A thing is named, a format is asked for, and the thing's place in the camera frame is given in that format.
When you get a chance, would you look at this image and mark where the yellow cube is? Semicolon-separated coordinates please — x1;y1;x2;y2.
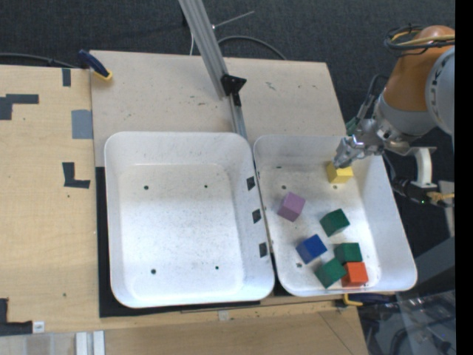
325;160;355;185

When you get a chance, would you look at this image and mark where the purple cube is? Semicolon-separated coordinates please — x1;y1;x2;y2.
276;192;307;223

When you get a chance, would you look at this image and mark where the orange cube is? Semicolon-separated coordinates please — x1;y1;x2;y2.
340;261;370;288

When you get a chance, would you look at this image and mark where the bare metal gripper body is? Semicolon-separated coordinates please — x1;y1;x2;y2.
350;118;412;157

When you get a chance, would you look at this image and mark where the pale wood board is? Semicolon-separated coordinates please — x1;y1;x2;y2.
89;50;358;314

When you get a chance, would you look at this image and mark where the blue cube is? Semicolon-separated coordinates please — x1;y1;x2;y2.
295;234;328;265

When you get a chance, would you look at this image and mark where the black cylinder on white bracket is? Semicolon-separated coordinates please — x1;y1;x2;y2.
390;146;439;205

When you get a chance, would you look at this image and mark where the white plastic tray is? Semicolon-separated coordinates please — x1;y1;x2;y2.
103;131;276;309
253;134;419;298

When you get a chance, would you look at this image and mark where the green cube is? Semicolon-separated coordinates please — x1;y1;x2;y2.
319;208;351;238
314;257;348;290
333;242;364;266

